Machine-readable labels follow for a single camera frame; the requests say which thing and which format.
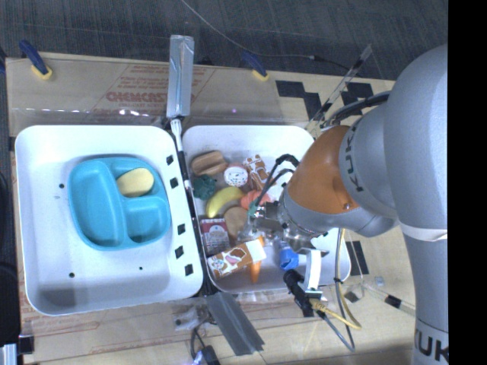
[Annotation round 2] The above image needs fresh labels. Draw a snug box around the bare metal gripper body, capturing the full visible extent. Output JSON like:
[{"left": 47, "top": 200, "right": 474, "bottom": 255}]
[{"left": 251, "top": 201, "right": 329, "bottom": 257}]

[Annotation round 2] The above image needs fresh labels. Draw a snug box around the orange round toy fruit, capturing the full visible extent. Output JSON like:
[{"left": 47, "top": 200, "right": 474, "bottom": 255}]
[{"left": 240, "top": 189, "right": 272, "bottom": 211}]

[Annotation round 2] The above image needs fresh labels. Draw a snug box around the brown round biscuit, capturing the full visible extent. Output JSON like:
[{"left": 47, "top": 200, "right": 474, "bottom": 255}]
[{"left": 223, "top": 206, "right": 250, "bottom": 238}]

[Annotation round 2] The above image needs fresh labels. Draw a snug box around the brown gingerbread biscuit packet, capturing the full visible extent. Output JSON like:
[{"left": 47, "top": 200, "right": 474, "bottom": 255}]
[{"left": 243, "top": 154, "right": 272, "bottom": 190}]

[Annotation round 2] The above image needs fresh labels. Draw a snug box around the yellow banana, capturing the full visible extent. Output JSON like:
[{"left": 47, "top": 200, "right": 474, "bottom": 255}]
[{"left": 205, "top": 186, "right": 245, "bottom": 219}]

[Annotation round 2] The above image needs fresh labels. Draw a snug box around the orange and white carton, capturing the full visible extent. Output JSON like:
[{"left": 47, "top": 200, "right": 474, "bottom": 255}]
[{"left": 206, "top": 238, "right": 268, "bottom": 281}]

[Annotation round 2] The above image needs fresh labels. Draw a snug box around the red and white packet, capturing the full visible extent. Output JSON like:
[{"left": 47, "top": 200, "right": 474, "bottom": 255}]
[{"left": 199, "top": 217, "right": 231, "bottom": 257}]

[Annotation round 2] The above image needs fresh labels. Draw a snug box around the green broccoli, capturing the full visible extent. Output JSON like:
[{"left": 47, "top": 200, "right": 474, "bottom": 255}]
[{"left": 192, "top": 173, "right": 218, "bottom": 201}]

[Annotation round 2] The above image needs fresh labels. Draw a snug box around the white plastic tray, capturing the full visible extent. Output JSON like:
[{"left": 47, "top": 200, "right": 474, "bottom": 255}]
[
  {"left": 181, "top": 124, "right": 352, "bottom": 294},
  {"left": 14, "top": 124, "right": 205, "bottom": 316}
]

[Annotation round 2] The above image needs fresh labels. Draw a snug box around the brown hot dog bun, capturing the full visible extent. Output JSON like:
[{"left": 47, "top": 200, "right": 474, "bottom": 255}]
[{"left": 189, "top": 150, "right": 229, "bottom": 177}]

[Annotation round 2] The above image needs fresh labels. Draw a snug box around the thin black and white rod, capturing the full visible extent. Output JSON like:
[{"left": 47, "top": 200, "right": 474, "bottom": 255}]
[{"left": 169, "top": 117, "right": 208, "bottom": 297}]

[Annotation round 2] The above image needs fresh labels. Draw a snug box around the yellow oval bread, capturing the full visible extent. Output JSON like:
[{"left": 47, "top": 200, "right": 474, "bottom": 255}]
[{"left": 116, "top": 167, "right": 155, "bottom": 198}]

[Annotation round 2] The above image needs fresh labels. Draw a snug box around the blue divided plate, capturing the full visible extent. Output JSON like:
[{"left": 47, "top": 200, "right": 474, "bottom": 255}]
[{"left": 67, "top": 157, "right": 172, "bottom": 252}]

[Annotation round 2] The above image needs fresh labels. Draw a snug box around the brown cardboard board red print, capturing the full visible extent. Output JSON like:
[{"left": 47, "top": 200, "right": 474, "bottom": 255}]
[{"left": 5, "top": 51, "right": 416, "bottom": 365}]

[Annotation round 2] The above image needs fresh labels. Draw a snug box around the black cylinder on white bracket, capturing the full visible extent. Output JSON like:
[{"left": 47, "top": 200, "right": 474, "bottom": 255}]
[{"left": 282, "top": 249, "right": 324, "bottom": 318}]

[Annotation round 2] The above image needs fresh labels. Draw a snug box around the black block with thin wires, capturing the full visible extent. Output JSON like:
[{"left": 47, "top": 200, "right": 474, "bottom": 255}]
[{"left": 200, "top": 345, "right": 221, "bottom": 365}]

